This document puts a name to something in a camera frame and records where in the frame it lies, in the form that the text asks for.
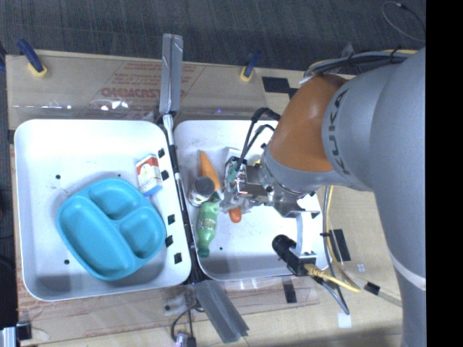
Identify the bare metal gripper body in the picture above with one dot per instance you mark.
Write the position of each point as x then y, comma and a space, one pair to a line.
258, 184

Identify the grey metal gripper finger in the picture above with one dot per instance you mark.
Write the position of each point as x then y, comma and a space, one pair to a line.
231, 174
233, 202

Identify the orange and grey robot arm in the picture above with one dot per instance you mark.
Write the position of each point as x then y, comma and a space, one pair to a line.
376, 128

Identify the orange sausage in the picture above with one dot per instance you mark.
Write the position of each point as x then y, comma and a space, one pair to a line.
235, 215

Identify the orange carrot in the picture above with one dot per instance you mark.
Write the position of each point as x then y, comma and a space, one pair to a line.
208, 168

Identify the small white can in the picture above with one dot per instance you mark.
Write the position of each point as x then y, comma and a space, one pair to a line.
202, 190

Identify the green plastic bottle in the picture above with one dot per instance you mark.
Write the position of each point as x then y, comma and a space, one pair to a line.
207, 226

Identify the white plastic tray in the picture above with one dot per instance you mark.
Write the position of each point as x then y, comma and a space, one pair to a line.
90, 146
253, 244

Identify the red and white carton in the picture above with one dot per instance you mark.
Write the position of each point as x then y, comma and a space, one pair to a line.
149, 175

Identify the blue divided plate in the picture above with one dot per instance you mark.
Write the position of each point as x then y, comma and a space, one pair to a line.
108, 230

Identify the brown cardboard board red print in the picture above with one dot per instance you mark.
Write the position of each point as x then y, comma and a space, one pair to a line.
90, 81

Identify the black cylinder on white bracket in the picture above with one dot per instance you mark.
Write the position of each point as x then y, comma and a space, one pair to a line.
289, 253

